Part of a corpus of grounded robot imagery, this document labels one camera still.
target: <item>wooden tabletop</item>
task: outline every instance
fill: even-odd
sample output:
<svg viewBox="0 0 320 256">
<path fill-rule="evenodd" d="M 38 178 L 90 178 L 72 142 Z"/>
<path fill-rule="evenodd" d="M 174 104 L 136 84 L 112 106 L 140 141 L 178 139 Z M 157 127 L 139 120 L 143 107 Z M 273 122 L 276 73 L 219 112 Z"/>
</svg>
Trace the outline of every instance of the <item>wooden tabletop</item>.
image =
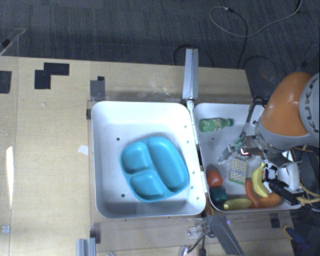
<svg viewBox="0 0 320 256">
<path fill-rule="evenodd" d="M 52 75 L 51 89 L 35 89 L 35 70 L 43 70 L 45 62 L 69 64 L 69 75 Z M 78 152 L 81 145 L 88 145 L 90 80 L 104 77 L 108 99 L 128 92 L 137 100 L 154 94 L 176 97 L 182 92 L 184 67 L 1 57 L 0 70 L 13 71 L 11 91 L 0 94 L 0 105 L 3 112 L 12 114 L 6 127 L 16 130 L 9 134 L 9 142 L 0 140 L 1 147 L 14 146 L 12 211 L 8 204 L 3 207 L 3 198 L 9 195 L 6 171 L 0 170 L 1 225 L 11 225 L 10 234 L 0 236 L 0 255 L 76 255 L 77 239 L 87 239 L 91 228 L 89 158 Z M 243 70 L 201 67 L 198 77 L 199 101 L 251 101 Z M 282 226 L 292 225 L 289 213 L 279 219 Z M 232 230 L 246 255 L 294 255 L 290 241 L 280 228 L 271 227 L 268 218 L 235 220 Z M 154 247 L 159 240 L 154 238 Z M 207 255 L 225 255 L 216 238 L 207 239 L 206 244 Z M 114 253 L 176 256 L 178 251 L 179 246 L 171 246 Z"/>
</svg>

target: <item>carrot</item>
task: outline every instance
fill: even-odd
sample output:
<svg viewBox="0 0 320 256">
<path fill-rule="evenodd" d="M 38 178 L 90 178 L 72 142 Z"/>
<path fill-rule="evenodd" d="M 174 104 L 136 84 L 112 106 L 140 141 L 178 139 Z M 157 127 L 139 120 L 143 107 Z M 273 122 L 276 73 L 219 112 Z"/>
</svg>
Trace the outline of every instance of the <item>carrot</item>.
<svg viewBox="0 0 320 256">
<path fill-rule="evenodd" d="M 273 207 L 281 202 L 281 197 L 274 192 L 270 193 L 268 197 L 258 197 L 254 192 L 251 179 L 245 181 L 244 187 L 248 199 L 252 202 L 251 208 Z"/>
</svg>

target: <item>blue tray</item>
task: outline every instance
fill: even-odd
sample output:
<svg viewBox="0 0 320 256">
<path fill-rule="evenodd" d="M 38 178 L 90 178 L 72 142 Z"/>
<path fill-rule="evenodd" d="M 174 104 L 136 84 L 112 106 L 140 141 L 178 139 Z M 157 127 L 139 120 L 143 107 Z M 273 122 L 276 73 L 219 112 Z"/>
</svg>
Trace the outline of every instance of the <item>blue tray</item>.
<svg viewBox="0 0 320 256">
<path fill-rule="evenodd" d="M 164 137 L 149 137 L 126 146 L 121 152 L 120 163 L 131 191 L 146 203 L 176 195 L 189 184 L 189 172 L 183 158 Z"/>
</svg>

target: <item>bottle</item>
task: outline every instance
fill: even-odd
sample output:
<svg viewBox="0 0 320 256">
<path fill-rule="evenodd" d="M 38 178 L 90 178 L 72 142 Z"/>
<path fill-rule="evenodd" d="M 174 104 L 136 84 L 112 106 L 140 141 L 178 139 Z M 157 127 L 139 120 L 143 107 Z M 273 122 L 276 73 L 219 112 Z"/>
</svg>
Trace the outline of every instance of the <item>bottle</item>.
<svg viewBox="0 0 320 256">
<path fill-rule="evenodd" d="M 199 121 L 199 130 L 203 133 L 208 131 L 219 131 L 224 127 L 230 127 L 234 124 L 232 119 L 211 118 L 201 119 Z"/>
</svg>

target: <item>dark green pepper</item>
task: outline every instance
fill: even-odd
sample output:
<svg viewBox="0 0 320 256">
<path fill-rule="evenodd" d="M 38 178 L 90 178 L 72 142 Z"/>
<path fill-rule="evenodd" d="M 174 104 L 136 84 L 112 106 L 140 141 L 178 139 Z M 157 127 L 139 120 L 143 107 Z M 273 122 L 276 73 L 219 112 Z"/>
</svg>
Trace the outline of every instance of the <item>dark green pepper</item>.
<svg viewBox="0 0 320 256">
<path fill-rule="evenodd" d="M 217 186 L 210 188 L 210 198 L 214 204 L 219 204 L 228 200 L 228 195 L 221 186 Z"/>
</svg>

